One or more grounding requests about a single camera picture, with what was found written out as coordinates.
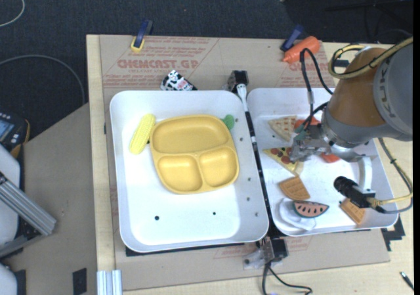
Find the white tray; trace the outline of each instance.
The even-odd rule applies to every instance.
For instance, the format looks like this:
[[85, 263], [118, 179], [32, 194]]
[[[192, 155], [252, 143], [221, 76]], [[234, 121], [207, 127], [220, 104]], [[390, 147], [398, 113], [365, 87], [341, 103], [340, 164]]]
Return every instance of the white tray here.
[[[325, 89], [312, 89], [312, 91], [315, 98], [314, 108], [331, 98]], [[358, 225], [351, 220], [339, 207], [339, 203], [345, 197], [337, 192], [333, 182], [335, 178], [341, 175], [359, 182], [358, 165], [350, 164], [344, 160], [327, 164], [319, 156], [312, 156], [310, 160], [304, 162], [304, 168], [300, 177], [310, 194], [309, 200], [327, 204], [329, 209], [326, 213], [314, 218], [316, 226], [311, 230], [304, 230], [289, 225], [288, 222], [280, 217], [279, 204], [286, 195], [281, 191], [278, 183], [293, 177], [293, 175], [267, 156], [263, 150], [274, 147], [290, 147], [292, 140], [288, 143], [277, 136], [271, 130], [268, 121], [290, 115], [306, 118], [309, 114], [306, 93], [306, 89], [300, 88], [260, 88], [252, 90], [247, 98], [249, 112], [255, 128], [255, 137], [261, 158], [262, 172], [266, 183], [272, 218], [276, 227], [285, 235], [299, 236], [392, 226], [397, 220], [397, 214], [380, 214], [372, 209], [366, 209], [366, 214], [361, 224]], [[318, 120], [321, 120], [320, 114], [317, 114], [316, 117]], [[356, 147], [354, 150], [358, 154], [376, 156], [372, 161], [373, 181], [371, 188], [377, 193], [376, 198], [378, 199], [393, 198], [375, 143], [371, 141], [367, 145]], [[387, 204], [387, 209], [395, 210], [396, 204]]]
[[[149, 145], [139, 154], [129, 143], [143, 115], [156, 122], [189, 114], [237, 119], [232, 138], [240, 172], [219, 190], [176, 194], [160, 182]], [[110, 103], [123, 242], [136, 252], [255, 242], [268, 230], [268, 215], [243, 106], [227, 91], [122, 91]]]

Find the black cable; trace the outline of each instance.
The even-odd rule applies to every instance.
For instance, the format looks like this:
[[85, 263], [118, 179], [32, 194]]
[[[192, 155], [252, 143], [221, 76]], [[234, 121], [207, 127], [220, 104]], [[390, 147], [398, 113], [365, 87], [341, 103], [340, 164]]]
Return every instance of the black cable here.
[[[397, 1], [401, 1], [401, 0], [390, 0], [390, 1], [385, 1], [385, 2], [395, 3]], [[384, 34], [387, 34], [387, 33], [392, 32], [392, 31], [401, 32], [401, 33], [403, 31], [405, 31], [403, 29], [394, 29], [394, 30], [391, 29], [391, 30], [387, 30], [385, 32], [379, 33], [379, 25], [380, 25], [380, 22], [383, 19], [384, 15], [387, 14], [388, 16], [390, 16], [391, 18], [393, 18], [388, 12], [385, 12], [384, 11], [384, 8], [383, 8], [383, 6], [381, 4], [384, 4], [385, 2], [384, 1], [383, 2], [376, 2], [376, 0], [367, 0], [367, 3], [371, 3], [371, 7], [372, 8], [382, 11], [381, 15], [379, 16], [379, 18], [378, 18], [378, 20], [376, 22], [376, 25], [375, 25], [375, 28], [374, 28], [374, 33], [372, 35], [371, 32], [370, 32], [370, 29], [369, 29], [369, 24], [368, 24], [368, 7], [364, 7], [364, 26], [365, 26], [365, 31], [366, 31], [366, 35], [367, 35], [367, 38], [368, 38], [367, 40], [368, 41], [376, 42], [377, 41], [377, 38], [379, 36], [384, 35]], [[406, 37], [409, 37], [409, 36], [412, 36], [413, 35], [412, 33], [409, 33], [409, 32], [406, 32], [406, 33], [404, 33], [404, 35]]]
[[313, 116], [314, 115], [314, 103], [313, 103], [313, 96], [312, 96], [312, 88], [310, 86], [310, 82], [309, 82], [309, 79], [308, 79], [308, 74], [306, 73], [306, 64], [305, 64], [305, 60], [304, 60], [305, 59], [305, 54], [304, 53], [306, 52], [306, 50], [309, 51], [309, 49], [305, 47], [301, 51], [301, 53], [299, 54], [299, 57], [300, 57], [301, 65], [302, 65], [301, 70], [302, 70], [302, 76], [303, 76], [303, 79], [304, 79], [304, 83], [306, 85], [306, 89], [308, 90], [308, 94], [310, 95], [309, 116]]
[[52, 60], [52, 61], [55, 61], [55, 62], [59, 63], [60, 65], [63, 65], [74, 76], [74, 78], [77, 80], [77, 82], [79, 84], [79, 88], [80, 88], [80, 91], [81, 91], [82, 105], [86, 103], [85, 90], [83, 88], [83, 84], [82, 84], [80, 78], [77, 76], [76, 72], [74, 72], [74, 70], [70, 66], [68, 66], [66, 63], [62, 62], [61, 60], [58, 60], [57, 58], [53, 58], [53, 57], [45, 56], [45, 55], [22, 55], [22, 56], [13, 57], [13, 58], [3, 60], [3, 61], [0, 62], [0, 66], [2, 66], [4, 64], [7, 64], [8, 62], [12, 62], [12, 61], [15, 61], [15, 60], [20, 60], [20, 59], [25, 59], [25, 58], [42, 58], [42, 59]]
[[318, 62], [316, 61], [316, 58], [314, 56], [314, 54], [312, 53], [312, 51], [310, 49], [305, 48], [305, 50], [307, 50], [307, 52], [309, 53], [310, 57], [312, 58], [314, 65], [315, 65], [315, 69], [316, 69], [316, 73], [318, 75], [318, 78], [320, 79], [320, 82], [322, 84], [322, 87], [329, 93], [329, 94], [333, 94], [332, 90], [330, 90], [328, 88], [328, 86], [326, 85], [326, 83], [324, 82], [324, 79], [322, 78], [321, 75], [321, 70], [320, 70], [320, 66], [318, 65]]
[[384, 36], [384, 35], [388, 35], [388, 34], [392, 34], [392, 33], [395, 33], [395, 34], [400, 34], [400, 35], [402, 35], [402, 36], [404, 36], [404, 38], [409, 38], [409, 37], [411, 37], [413, 34], [411, 34], [411, 33], [409, 33], [408, 31], [406, 31], [406, 30], [403, 30], [403, 29], [389, 29], [389, 30], [387, 30], [387, 31], [383, 31], [383, 32], [381, 32], [381, 33], [379, 33], [379, 34], [377, 34], [375, 37], [374, 37], [374, 42], [376, 42], [376, 43], [380, 43], [380, 37], [382, 37], [382, 36]]
[[[348, 49], [348, 50], [346, 50], [345, 52], [349, 52], [349, 51], [360, 51], [360, 50], [362, 50], [362, 48], [361, 47], [355, 47], [355, 48], [353, 48], [353, 49]], [[336, 60], [338, 60], [339, 58], [341, 58], [341, 56], [343, 55], [343, 53], [340, 55], [340, 57], [339, 58], [337, 58], [336, 57], [336, 55], [337, 55], [337, 53], [340, 53], [341, 51], [343, 51], [342, 49], [338, 49], [338, 50], [336, 50], [335, 52], [334, 52], [334, 54], [333, 54], [333, 58], [332, 58], [332, 64], [331, 64], [331, 69], [333, 70], [333, 72], [336, 74], [336, 71], [335, 71], [335, 62], [336, 62]]]
[[328, 102], [324, 102], [323, 104], [321, 104], [320, 106], [318, 106], [314, 109], [313, 114], [308, 116], [302, 124], [304, 126], [304, 128], [303, 128], [304, 130], [308, 129], [308, 127], [310, 125], [310, 122], [311, 122], [312, 118], [314, 117], [314, 115], [316, 113], [318, 113], [320, 110], [323, 110], [327, 105], [328, 105]]
[[279, 278], [279, 276], [272, 270], [272, 268], [271, 268], [271, 263], [270, 262], [268, 262], [268, 263], [266, 263], [265, 265], [264, 265], [264, 271], [263, 271], [263, 274], [262, 274], [262, 284], [261, 284], [261, 286], [262, 286], [262, 293], [264, 294], [264, 295], [267, 295], [267, 292], [266, 292], [266, 290], [265, 290], [265, 284], [266, 284], [266, 279], [267, 279], [267, 275], [268, 275], [268, 271], [270, 271], [271, 272], [271, 274], [273, 274], [273, 276], [276, 278], [276, 279], [278, 279], [282, 284], [284, 284], [285, 286], [288, 286], [288, 287], [291, 287], [291, 288], [301, 288], [301, 289], [306, 289], [306, 290], [308, 290], [307, 292], [305, 292], [305, 294], [304, 295], [309, 295], [309, 294], [312, 294], [312, 289], [310, 288], [310, 287], [308, 287], [308, 286], [299, 286], [299, 285], [295, 285], [295, 284], [289, 284], [289, 283], [286, 283], [286, 282], [284, 282], [283, 280], [281, 280], [280, 278]]

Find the white cable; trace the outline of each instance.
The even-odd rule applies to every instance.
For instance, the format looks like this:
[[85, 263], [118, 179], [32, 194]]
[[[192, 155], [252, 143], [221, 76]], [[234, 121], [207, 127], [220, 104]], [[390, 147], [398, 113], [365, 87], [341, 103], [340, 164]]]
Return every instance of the white cable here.
[[25, 11], [25, 0], [21, 0], [21, 1], [22, 1], [22, 10], [19, 12], [19, 14], [16, 17], [14, 17], [11, 21], [0, 24], [0, 28], [6, 25], [12, 24], [13, 22], [16, 22], [22, 16], [22, 14]]
[[247, 87], [245, 84], [240, 83], [236, 86], [236, 91], [238, 92], [239, 98], [242, 101], [243, 110], [248, 112], [248, 105], [247, 105]]

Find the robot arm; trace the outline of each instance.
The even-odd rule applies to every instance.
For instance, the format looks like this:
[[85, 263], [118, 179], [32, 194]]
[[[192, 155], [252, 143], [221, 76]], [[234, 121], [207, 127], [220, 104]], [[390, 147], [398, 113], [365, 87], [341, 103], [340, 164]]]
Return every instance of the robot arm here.
[[[343, 74], [335, 73], [334, 62], [347, 50], [334, 54], [329, 71], [340, 81], [331, 100], [320, 107], [321, 123], [308, 124], [294, 138], [292, 161], [324, 152], [357, 162], [363, 155], [353, 148], [373, 138], [413, 139], [413, 38], [389, 50], [361, 45], [348, 49], [359, 52]], [[338, 177], [334, 185], [359, 207], [377, 206], [368, 189], [345, 177]]]

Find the yellow plate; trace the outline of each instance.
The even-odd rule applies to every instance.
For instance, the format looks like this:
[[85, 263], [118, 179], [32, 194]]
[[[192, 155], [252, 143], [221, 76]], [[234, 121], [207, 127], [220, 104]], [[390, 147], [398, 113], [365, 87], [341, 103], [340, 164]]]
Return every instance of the yellow plate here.
[[161, 182], [175, 193], [202, 193], [225, 187], [239, 174], [229, 129], [212, 115], [187, 115], [157, 123], [150, 149]]

